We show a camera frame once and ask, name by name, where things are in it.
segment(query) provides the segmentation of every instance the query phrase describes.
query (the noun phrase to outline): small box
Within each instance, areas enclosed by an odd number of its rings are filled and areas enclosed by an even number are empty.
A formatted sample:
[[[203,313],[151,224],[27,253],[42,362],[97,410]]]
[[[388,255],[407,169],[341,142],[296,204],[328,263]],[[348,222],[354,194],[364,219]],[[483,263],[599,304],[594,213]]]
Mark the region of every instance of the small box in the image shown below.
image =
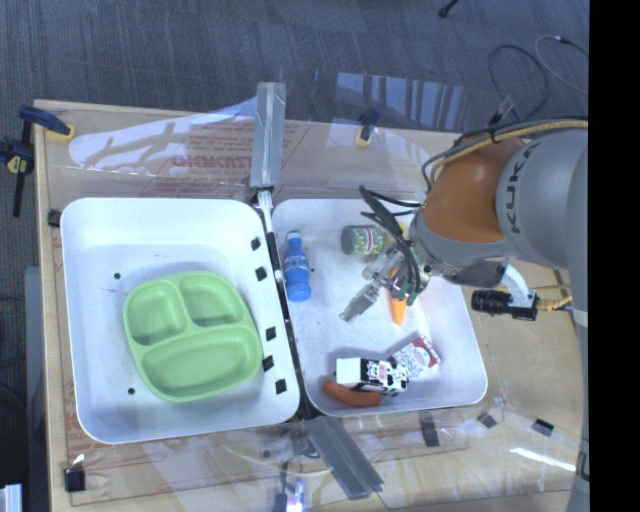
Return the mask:
[[[407,368],[407,378],[411,380],[435,371],[442,359],[427,338],[420,336],[395,352],[389,361],[404,365]]]
[[[336,382],[354,391],[377,391],[383,395],[407,389],[407,367],[360,357],[336,360]]]

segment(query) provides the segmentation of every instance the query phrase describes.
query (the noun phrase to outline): divided green plate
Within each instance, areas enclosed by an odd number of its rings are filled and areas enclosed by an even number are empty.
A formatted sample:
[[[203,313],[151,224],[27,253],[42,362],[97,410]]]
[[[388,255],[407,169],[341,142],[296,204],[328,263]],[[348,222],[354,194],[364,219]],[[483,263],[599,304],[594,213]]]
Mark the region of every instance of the divided green plate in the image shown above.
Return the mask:
[[[256,375],[262,344],[236,287],[219,274],[183,272],[127,296],[124,327],[140,374],[157,396],[187,402]]]

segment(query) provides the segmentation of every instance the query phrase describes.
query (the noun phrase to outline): dark floor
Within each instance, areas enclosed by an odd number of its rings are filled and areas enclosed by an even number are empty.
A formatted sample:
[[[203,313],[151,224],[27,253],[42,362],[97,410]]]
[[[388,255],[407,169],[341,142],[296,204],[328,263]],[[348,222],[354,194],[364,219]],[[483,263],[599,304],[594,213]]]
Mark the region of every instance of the dark floor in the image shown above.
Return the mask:
[[[588,115],[588,0],[4,0],[0,133],[36,98],[206,112],[287,86],[287,117],[462,132],[507,95],[510,120]],[[0,166],[0,487],[26,479],[24,275],[37,266],[33,177],[18,218]]]

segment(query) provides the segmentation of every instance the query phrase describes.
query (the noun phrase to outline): blue bottle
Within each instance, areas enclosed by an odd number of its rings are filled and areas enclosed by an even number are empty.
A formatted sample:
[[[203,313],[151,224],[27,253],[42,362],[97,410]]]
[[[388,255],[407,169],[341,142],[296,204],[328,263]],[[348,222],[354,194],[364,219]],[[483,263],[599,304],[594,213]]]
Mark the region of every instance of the blue bottle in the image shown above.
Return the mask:
[[[289,250],[284,257],[284,281],[287,297],[292,302],[304,302],[311,297],[309,286],[309,259],[302,250],[302,237],[298,231],[287,234]]]

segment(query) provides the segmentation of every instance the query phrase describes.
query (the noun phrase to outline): sausage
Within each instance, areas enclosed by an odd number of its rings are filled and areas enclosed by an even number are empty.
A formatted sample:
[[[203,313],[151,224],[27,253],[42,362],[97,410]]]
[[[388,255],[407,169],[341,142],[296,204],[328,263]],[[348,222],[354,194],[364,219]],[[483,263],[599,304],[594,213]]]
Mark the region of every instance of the sausage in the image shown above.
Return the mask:
[[[380,405],[382,395],[375,391],[353,391],[345,388],[333,380],[327,380],[322,385],[324,391],[331,398],[351,407],[375,407]]]

